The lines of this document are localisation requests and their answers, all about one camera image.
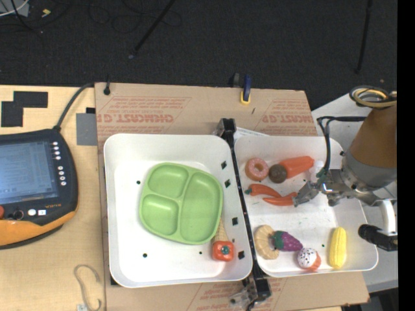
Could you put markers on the orange chili pepper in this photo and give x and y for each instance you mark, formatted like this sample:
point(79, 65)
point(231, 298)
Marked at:
point(279, 201)

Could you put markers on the green divided plate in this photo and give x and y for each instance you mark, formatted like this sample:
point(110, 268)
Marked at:
point(194, 206)

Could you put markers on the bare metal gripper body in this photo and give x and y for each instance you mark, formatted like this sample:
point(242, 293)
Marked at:
point(343, 186)

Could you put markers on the tan ice cream cone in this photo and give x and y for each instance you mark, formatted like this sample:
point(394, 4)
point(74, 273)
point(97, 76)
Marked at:
point(221, 232)

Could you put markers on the brown cardboard board red print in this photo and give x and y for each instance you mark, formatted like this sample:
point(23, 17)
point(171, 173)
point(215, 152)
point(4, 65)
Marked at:
point(201, 112)

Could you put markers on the pink doughnut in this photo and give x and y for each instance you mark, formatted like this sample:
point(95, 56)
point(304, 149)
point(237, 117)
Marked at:
point(251, 173)

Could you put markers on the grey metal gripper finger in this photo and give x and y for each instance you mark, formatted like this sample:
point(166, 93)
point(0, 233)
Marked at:
point(313, 186)
point(301, 198)

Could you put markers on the thin black rod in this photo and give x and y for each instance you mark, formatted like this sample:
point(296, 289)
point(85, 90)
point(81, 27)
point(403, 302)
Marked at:
point(241, 199)

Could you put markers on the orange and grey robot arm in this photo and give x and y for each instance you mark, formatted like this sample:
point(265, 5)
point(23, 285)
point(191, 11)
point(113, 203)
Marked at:
point(373, 147)

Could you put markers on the purple grapes green leaf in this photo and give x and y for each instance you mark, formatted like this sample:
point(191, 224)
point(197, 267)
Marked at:
point(288, 242)

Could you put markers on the white sprinkled cupcake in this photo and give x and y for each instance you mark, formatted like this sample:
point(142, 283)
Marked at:
point(306, 258)

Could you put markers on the orange chili green stem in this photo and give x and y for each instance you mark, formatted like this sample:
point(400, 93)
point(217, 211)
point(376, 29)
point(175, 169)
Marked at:
point(264, 190)

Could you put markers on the orange carrot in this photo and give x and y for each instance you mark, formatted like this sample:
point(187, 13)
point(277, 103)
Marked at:
point(296, 166)

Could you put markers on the brown round ball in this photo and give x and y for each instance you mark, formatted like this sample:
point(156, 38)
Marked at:
point(277, 173)

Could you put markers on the orange bell pepper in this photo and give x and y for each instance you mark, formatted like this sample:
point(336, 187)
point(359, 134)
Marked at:
point(223, 250)

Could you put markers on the black cylinder on white bracket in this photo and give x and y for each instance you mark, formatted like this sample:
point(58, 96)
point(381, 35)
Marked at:
point(377, 235)

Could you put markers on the yellow corn cob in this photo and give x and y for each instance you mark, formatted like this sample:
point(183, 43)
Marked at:
point(338, 248)

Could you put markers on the white plastic tray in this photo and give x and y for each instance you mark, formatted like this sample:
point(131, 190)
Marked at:
point(311, 215)
point(129, 238)

